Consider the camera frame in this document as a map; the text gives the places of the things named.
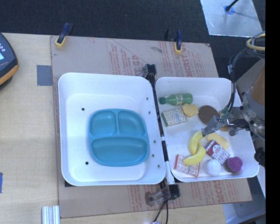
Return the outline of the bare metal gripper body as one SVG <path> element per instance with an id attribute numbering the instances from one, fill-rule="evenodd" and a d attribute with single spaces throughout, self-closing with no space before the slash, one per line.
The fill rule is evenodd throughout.
<path id="1" fill-rule="evenodd" d="M 248 106 L 233 107 L 226 121 L 226 126 L 228 125 L 241 126 L 243 130 L 265 139 L 265 121 Z"/>

